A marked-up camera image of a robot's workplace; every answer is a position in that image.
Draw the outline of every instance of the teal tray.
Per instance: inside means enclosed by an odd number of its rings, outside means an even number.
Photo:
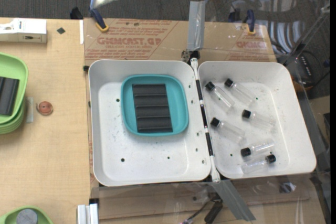
[[[132,89],[133,84],[165,84],[172,132],[138,132]],[[126,128],[136,135],[175,135],[183,132],[188,126],[188,108],[183,86],[177,79],[167,75],[141,74],[126,78],[121,85],[121,111]]]

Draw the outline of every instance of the white plastic tray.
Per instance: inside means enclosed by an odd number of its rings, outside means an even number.
[[[213,128],[212,145],[218,171],[228,178],[246,178],[272,175],[309,173],[315,169],[316,157],[302,116],[301,108],[288,70],[275,62],[204,62],[199,66],[203,98],[208,121],[213,117],[226,120],[245,131],[247,144],[271,137],[275,141],[272,153],[277,160],[269,169],[243,174],[244,163],[237,144],[219,135]],[[224,87],[227,78],[239,82],[258,98],[246,107]],[[223,112],[213,101],[204,85],[212,81],[234,101],[229,113]],[[243,109],[254,110],[276,121],[272,133],[253,127],[241,117]]]
[[[171,136],[138,136],[123,123],[121,85],[135,74],[166,74],[183,85],[189,113],[185,131]],[[244,129],[247,143],[270,137],[242,120],[243,109],[255,110],[277,122],[271,137],[277,161],[260,173],[243,174],[240,148],[209,127],[218,171],[227,178],[309,173],[316,158],[288,70],[274,62],[204,62],[199,66],[208,123],[212,117]],[[231,78],[257,94],[247,108],[236,101],[223,112],[204,85],[212,81],[224,91]],[[202,114],[192,68],[181,61],[98,60],[89,68],[92,118],[93,172],[105,186],[199,181],[211,170]]]
[[[166,74],[186,94],[189,124],[169,136],[138,136],[123,123],[122,82],[135,74]],[[89,68],[93,172],[105,186],[198,181],[210,173],[193,70],[181,61],[98,60]]]

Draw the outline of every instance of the green bowl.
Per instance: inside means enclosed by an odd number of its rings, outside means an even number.
[[[0,124],[0,134],[7,134],[16,130],[22,123],[24,118],[25,102],[22,103],[20,110],[18,111],[15,118],[10,121]]]
[[[27,81],[28,81],[28,68],[26,64],[19,58],[4,54],[0,52],[0,77],[12,78],[19,80],[19,86],[17,90],[17,96],[15,99],[13,114],[0,115],[0,125],[9,122],[17,116],[17,113],[21,107],[24,99]]]
[[[17,215],[24,209],[31,209],[37,214],[38,224],[53,224],[51,219],[36,206],[22,206],[0,217],[0,224],[16,224]]]

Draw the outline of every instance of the glass vial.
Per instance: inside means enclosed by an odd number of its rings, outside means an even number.
[[[270,164],[276,161],[275,155],[270,154],[268,156],[259,156],[258,158],[252,159],[241,166],[241,170],[244,174],[249,174],[256,172],[261,169],[268,168]]]
[[[240,154],[242,157],[246,158],[248,156],[256,156],[261,153],[270,152],[273,147],[275,146],[275,143],[272,139],[266,139],[264,141],[252,143],[248,145],[245,148],[242,148],[240,150]]]
[[[255,111],[249,111],[249,110],[244,109],[242,112],[242,117],[243,119],[248,120],[255,127],[259,127],[267,131],[271,131],[275,126],[275,123],[273,120],[263,115],[260,115],[259,113]]]
[[[233,107],[235,102],[220,88],[215,86],[211,81],[205,85],[205,88],[211,93],[215,102],[219,102],[225,112],[228,112]]]
[[[234,143],[243,145],[246,142],[245,131],[228,123],[227,121],[221,121],[217,118],[213,118],[210,124],[216,128],[221,135]]]
[[[240,83],[233,82],[231,79],[227,79],[224,85],[230,90],[235,98],[246,105],[250,105],[254,100],[256,100],[255,94]]]

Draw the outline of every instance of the wooden table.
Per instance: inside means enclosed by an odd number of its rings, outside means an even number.
[[[11,18],[1,18],[0,24]],[[59,34],[62,27],[65,33]],[[29,71],[26,96],[49,101],[54,111],[0,135],[0,216],[26,205],[41,208],[54,224],[76,223],[88,204],[90,173],[84,53],[78,20],[47,20],[48,43],[0,43]]]

